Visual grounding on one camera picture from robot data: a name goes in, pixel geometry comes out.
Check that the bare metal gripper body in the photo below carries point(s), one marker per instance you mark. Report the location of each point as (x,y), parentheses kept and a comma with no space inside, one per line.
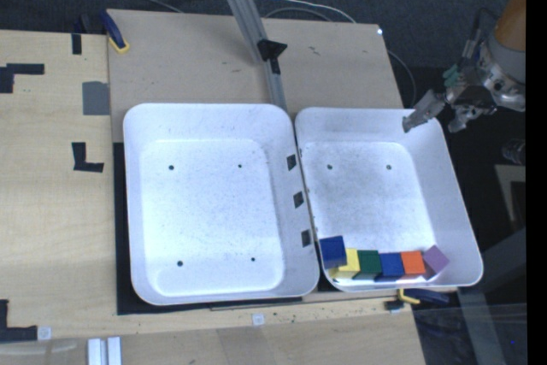
(504,92)

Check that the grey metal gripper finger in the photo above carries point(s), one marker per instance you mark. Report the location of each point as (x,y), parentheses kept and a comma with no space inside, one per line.
(421,111)
(460,119)

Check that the green cube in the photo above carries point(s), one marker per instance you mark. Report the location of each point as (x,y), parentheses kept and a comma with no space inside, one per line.
(369,261)

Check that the yellow cube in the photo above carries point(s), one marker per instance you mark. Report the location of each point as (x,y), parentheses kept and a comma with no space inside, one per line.
(351,261)

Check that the orange cube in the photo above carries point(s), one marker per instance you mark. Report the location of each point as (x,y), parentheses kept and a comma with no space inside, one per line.
(413,263)

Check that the white plastic tray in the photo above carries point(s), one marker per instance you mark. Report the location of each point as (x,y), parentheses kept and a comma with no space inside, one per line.
(367,201)
(209,209)

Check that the blue cube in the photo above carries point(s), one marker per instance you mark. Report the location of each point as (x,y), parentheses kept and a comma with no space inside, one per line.
(333,251)
(391,265)

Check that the purple cube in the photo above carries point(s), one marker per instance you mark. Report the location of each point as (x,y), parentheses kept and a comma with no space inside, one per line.
(436,260)

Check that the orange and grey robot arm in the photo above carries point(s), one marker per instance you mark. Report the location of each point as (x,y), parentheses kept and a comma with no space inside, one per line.
(511,30)

